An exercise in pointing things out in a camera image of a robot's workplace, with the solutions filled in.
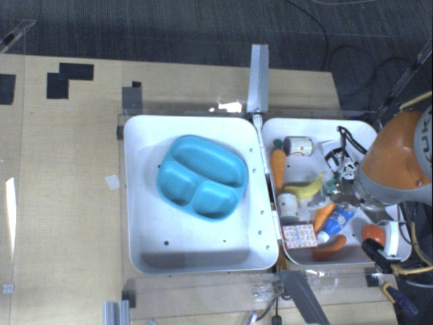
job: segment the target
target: gray carpet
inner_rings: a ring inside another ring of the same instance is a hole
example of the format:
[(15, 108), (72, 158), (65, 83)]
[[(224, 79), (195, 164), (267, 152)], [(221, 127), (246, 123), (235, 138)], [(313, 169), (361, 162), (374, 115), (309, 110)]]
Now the gray carpet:
[[(334, 73), (345, 109), (377, 106), (432, 36), (432, 0), (289, 1), (322, 24), (327, 52), (317, 23), (281, 0), (0, 0), (0, 33), (35, 19), (29, 54), (228, 66), (248, 66), (250, 45), (268, 43), (272, 68), (321, 70), (328, 57), (322, 69)], [(409, 91), (431, 87), (425, 69)]]

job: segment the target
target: blue divided plate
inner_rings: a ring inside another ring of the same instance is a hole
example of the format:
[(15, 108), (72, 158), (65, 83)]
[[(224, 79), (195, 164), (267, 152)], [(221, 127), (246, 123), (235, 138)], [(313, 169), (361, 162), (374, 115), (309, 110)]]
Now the blue divided plate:
[(186, 135), (167, 152), (156, 187), (172, 206), (218, 221), (236, 209), (247, 182), (248, 170), (240, 157), (208, 139)]

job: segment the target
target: metal bracket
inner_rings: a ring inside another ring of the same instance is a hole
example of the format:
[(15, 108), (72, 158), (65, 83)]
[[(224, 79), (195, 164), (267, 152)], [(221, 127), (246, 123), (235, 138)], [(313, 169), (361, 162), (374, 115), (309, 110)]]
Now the metal bracket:
[(122, 113), (143, 114), (143, 88), (140, 82), (133, 82), (132, 87), (122, 87)]
[(273, 226), (275, 230), (275, 236), (277, 237), (277, 240), (281, 240), (281, 224), (279, 222), (278, 212), (272, 211), (272, 219), (273, 219)]
[(307, 324), (329, 325), (329, 320), (301, 271), (283, 271), (279, 277)]
[(104, 325), (129, 325), (129, 301), (106, 301), (104, 303)]
[(268, 110), (269, 48), (268, 45), (252, 45), (250, 86), (246, 112), (265, 113)]

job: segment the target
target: toy banana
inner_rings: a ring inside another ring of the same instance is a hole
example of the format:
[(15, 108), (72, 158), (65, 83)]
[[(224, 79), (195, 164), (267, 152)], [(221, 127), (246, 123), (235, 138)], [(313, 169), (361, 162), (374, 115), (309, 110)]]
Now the toy banana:
[(312, 198), (322, 188), (322, 178), (323, 174), (320, 173), (317, 179), (307, 186), (285, 186), (283, 190), (295, 194), (299, 200)]

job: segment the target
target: wooden table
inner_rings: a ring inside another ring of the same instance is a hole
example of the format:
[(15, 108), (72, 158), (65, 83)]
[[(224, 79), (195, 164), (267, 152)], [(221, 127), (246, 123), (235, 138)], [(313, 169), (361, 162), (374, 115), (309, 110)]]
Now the wooden table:
[[(94, 79), (70, 81), (68, 100), (48, 100), (47, 73), (59, 72), (60, 62), (93, 64)], [(6, 55), (0, 57), (0, 73), (17, 75), (14, 104), (0, 106), (1, 134), (14, 142), (4, 152), (9, 166), (0, 168), (0, 180), (14, 175), (18, 187), (13, 275), (9, 259), (0, 272), (14, 283), (14, 293), (0, 296), (0, 322), (8, 324), (10, 302), (12, 325), (101, 324), (104, 301), (119, 301), (123, 287), (120, 192), (105, 180), (119, 175), (122, 87), (142, 82), (149, 104), (212, 107), (217, 101), (246, 102), (249, 69)], [(269, 97), (274, 107), (340, 108), (332, 76), (325, 72), (271, 70)], [(9, 251), (3, 244), (7, 234), (1, 235), (3, 257)], [(355, 294), (349, 303), (342, 297), (332, 301), (329, 291), (318, 296), (332, 324), (396, 322), (378, 288), (353, 292), (364, 293), (361, 301)], [(282, 307), (284, 324), (303, 324), (293, 303)], [(242, 309), (157, 322), (230, 325), (245, 317)]]

